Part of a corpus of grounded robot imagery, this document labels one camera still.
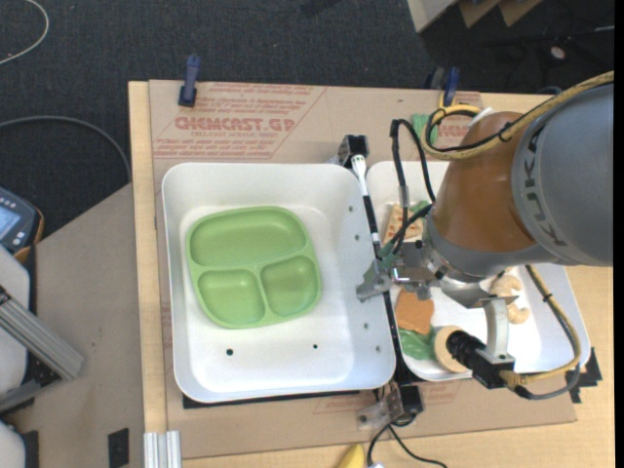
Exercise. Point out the green lettuce leaf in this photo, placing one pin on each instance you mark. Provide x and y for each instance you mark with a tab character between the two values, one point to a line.
417	346

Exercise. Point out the brown cardboard board red print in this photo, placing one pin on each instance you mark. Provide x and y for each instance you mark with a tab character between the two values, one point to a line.
273	115

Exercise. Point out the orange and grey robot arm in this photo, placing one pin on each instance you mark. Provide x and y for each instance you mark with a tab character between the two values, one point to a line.
560	173

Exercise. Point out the thin black and white rod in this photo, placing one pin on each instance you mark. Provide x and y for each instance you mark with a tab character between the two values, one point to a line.
364	190

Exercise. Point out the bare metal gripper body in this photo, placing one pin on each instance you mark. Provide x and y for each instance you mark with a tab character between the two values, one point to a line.
414	263

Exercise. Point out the beige round biscuit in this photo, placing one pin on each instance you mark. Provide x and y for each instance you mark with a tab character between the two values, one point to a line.
442	349

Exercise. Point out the white plastic tray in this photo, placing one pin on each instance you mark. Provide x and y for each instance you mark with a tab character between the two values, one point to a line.
273	368
536	339

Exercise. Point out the green divided plate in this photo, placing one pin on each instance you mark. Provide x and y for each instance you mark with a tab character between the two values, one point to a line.
248	266

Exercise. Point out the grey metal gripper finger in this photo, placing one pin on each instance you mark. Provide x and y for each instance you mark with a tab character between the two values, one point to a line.
373	283
423	292

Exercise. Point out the cream curved pastry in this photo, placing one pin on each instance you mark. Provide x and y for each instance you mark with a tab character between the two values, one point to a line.
518	315
506	284

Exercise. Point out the black cylinder on white bracket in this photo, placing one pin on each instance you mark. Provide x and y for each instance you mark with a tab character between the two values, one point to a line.
480	356

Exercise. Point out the small green toy piece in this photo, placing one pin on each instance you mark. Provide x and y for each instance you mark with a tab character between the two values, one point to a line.
420	207

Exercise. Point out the yellow banana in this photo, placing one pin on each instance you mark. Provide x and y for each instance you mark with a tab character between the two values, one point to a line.
353	457

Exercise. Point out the orange brown toast slice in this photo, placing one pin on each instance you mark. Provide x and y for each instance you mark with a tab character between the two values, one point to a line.
413	312

